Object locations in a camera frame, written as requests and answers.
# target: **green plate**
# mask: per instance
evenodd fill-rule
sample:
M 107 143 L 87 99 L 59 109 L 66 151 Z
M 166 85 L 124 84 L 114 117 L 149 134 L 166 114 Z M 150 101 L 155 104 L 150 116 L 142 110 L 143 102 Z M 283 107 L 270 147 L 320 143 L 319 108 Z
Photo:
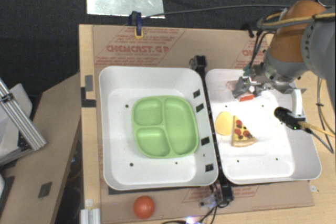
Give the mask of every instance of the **green plate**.
M 137 147 L 148 157 L 182 157 L 198 147 L 193 109 L 181 97 L 167 95 L 138 100 L 132 109 L 132 124 Z

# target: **toy pizza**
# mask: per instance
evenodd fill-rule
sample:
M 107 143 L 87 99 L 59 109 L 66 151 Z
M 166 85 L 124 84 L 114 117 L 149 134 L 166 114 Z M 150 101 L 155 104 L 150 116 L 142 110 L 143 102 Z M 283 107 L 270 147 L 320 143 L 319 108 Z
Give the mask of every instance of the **toy pizza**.
M 237 116 L 229 112 L 221 112 L 215 121 L 215 130 L 221 135 L 232 135 L 231 145 L 234 147 L 250 146 L 257 142 Z
M 231 145 L 235 147 L 250 146 L 257 142 L 257 139 L 251 135 L 247 127 L 237 117 L 233 117 L 233 134 Z

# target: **pepperoni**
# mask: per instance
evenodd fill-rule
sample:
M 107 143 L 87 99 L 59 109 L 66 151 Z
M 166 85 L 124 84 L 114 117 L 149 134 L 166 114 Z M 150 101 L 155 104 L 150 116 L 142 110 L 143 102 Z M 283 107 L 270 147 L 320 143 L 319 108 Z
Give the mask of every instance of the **pepperoni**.
M 244 131 L 244 132 L 243 132 L 243 136 L 245 136 L 245 137 L 249 137 L 249 136 L 251 136 L 251 134 L 250 134 L 249 131 Z
M 237 135 L 240 135 L 240 134 L 242 134 L 242 132 L 241 132 L 241 130 L 240 130 L 240 129 L 238 129 L 238 128 L 235 128 L 235 134 L 237 134 Z

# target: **yellow round object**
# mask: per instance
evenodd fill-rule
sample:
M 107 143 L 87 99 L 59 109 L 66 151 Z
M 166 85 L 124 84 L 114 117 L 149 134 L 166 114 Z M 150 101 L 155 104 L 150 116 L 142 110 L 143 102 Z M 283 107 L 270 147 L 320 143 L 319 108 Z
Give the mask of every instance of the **yellow round object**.
M 215 121 L 215 130 L 221 135 L 231 135 L 233 127 L 233 116 L 227 112 L 221 112 Z

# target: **orange ball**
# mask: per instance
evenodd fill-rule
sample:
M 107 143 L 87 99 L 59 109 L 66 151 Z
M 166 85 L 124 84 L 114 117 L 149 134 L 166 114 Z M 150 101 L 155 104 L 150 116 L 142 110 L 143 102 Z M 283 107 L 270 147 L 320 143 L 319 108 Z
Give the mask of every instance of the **orange ball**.
M 133 212 L 140 219 L 150 218 L 155 210 L 155 204 L 152 198 L 148 196 L 141 196 L 135 200 L 133 204 Z

